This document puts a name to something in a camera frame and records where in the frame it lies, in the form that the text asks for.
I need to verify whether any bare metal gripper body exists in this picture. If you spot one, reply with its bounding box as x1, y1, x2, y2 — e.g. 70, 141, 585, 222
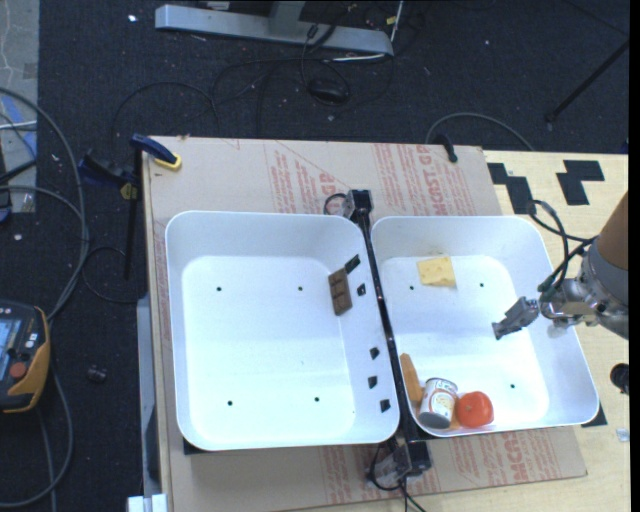
538, 276, 630, 342

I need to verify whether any white plastic tray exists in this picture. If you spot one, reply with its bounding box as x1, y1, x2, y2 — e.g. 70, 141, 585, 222
164, 209, 402, 453
370, 214, 601, 439

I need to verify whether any yellow cheese slice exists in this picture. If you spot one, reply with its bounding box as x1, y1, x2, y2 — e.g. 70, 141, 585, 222
416, 255, 458, 290

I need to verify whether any red tomato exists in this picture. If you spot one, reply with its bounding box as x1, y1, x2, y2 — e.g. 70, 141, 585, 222
454, 390, 496, 430

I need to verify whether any white can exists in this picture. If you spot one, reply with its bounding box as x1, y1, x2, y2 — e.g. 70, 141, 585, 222
418, 377, 460, 431

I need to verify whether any thin black rod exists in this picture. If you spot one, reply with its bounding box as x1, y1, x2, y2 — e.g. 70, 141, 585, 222
355, 208, 419, 443

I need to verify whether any brown chocolate bar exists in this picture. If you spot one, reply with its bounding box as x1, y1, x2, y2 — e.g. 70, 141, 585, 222
327, 267, 355, 317

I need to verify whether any brown cardboard board red print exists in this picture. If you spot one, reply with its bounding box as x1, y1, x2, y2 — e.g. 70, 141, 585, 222
141, 135, 589, 512

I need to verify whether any black block with wires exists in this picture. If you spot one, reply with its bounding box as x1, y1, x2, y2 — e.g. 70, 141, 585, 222
371, 438, 433, 485
343, 188, 373, 219

